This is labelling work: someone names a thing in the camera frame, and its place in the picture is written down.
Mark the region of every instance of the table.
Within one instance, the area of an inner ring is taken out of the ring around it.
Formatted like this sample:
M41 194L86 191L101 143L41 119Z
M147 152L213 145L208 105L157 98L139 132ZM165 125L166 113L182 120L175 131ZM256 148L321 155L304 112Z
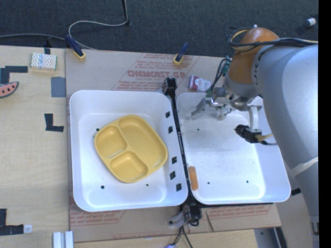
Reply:
M0 46L0 67L29 66L34 52L44 53L44 48ZM10 73L10 81L19 81L19 87L0 99L0 208L7 209L7 225L33 228L30 234L1 236L1 247L51 247L53 232L70 230L67 99L51 95L51 78L66 76L65 50L51 49L51 54L57 56L55 72L29 68L28 73ZM64 131L46 131L45 114L53 114L53 125L65 126ZM189 234L189 239L193 247L257 247L252 229ZM163 236L98 241L93 247L164 247L173 240ZM177 247L187 247L184 238Z

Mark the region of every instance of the white patterned block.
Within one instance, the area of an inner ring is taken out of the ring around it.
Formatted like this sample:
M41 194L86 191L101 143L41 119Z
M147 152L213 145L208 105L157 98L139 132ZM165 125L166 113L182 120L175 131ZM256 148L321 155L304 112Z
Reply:
M31 60L31 69L55 71L56 55L33 53Z

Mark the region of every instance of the yellow plate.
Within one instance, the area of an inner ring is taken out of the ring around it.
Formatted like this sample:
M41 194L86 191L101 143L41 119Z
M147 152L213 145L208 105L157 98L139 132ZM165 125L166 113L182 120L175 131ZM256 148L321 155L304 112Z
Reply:
M108 170L120 181L137 182L162 167L168 150L142 117L128 115L100 129L94 146Z

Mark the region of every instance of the wooden table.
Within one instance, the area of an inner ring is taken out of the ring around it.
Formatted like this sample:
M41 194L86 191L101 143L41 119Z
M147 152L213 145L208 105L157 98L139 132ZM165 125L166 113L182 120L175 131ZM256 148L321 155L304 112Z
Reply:
M29 66L32 53L43 48L0 46L0 67ZM10 73L19 81L12 95L0 99L0 208L7 209L7 225L31 224L30 234L0 236L0 247L52 247L52 234L69 229L66 98L51 96L51 78L65 77L65 50L57 56L55 72L32 70ZM63 132L46 131L44 115L53 114ZM191 234L193 247L251 247L253 230ZM174 237L153 237L75 243L74 247L164 247ZM188 247L181 238L177 247Z

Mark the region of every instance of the blue and yellow clamp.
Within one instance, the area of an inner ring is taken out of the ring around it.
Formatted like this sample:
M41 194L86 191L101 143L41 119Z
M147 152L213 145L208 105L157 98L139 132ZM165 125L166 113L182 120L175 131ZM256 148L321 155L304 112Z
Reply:
M175 64L175 65L181 64L184 55L188 52L189 45L190 44L188 42L185 42L184 46L181 48L181 50L173 58L173 60L172 60L173 64Z
M80 60L84 59L86 57L86 54L82 51L81 47L78 45L78 43L73 39L72 36L67 35L65 37L65 41L70 45L70 47L73 49L73 54Z

